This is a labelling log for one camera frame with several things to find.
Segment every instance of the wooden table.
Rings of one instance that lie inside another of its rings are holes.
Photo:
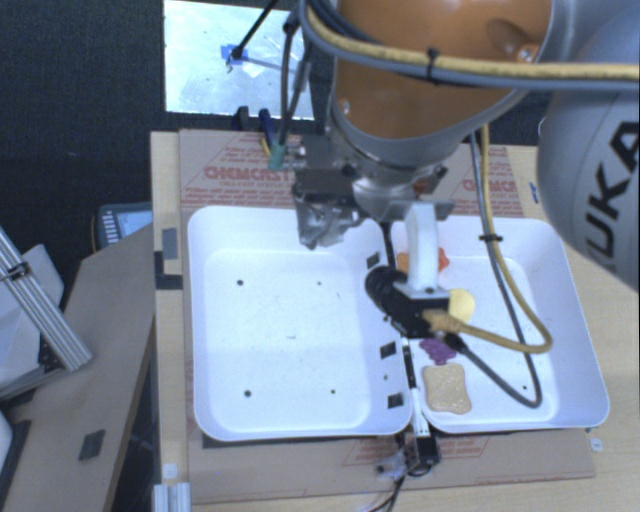
[[[178,135],[152,135],[155,250],[163,230],[180,226]],[[544,218],[529,183],[535,176],[536,149],[509,147],[524,213]],[[638,295],[583,257],[567,249],[578,294],[609,392],[609,418],[590,435],[603,451],[593,454],[597,476],[557,482],[476,486],[402,492],[394,510],[599,511],[638,510],[640,506],[640,414],[638,381]],[[165,274],[181,274],[181,255],[164,261]],[[156,294],[160,458],[163,482],[188,482],[185,426],[185,369],[181,290]],[[194,506],[197,512],[361,511],[376,496],[347,495]]]

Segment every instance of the black carpet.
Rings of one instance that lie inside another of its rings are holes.
[[[0,1],[0,226],[21,251],[44,244],[67,288],[91,253],[98,208],[150,199],[151,131],[230,126],[165,112],[163,52],[160,0]],[[323,59],[316,113],[329,77]],[[493,141],[536,144],[547,102],[528,97],[494,123]]]

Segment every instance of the toy bread slice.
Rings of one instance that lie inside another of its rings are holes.
[[[471,410],[464,368],[457,363],[426,366],[422,370],[427,404],[435,412],[465,414]]]

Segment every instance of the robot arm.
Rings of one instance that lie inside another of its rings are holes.
[[[445,56],[531,68],[567,60],[637,64],[640,6],[613,4],[407,0],[400,9],[385,0],[342,0],[336,12],[326,0],[302,0],[308,43],[335,55],[337,65],[325,135],[305,137],[287,160],[296,170],[301,241],[331,245],[366,217],[404,220],[417,180],[427,183],[422,197],[436,218],[445,218],[452,205],[438,197],[441,162],[460,141],[527,90],[566,89],[544,124],[543,204],[567,241],[637,290],[637,77],[523,79],[437,65]],[[379,57],[339,47],[333,35],[356,49],[362,41],[377,45]],[[394,60],[393,48],[421,52],[426,65]]]

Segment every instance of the metal bracket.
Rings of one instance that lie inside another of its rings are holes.
[[[154,485],[153,512],[191,512],[191,485]]]

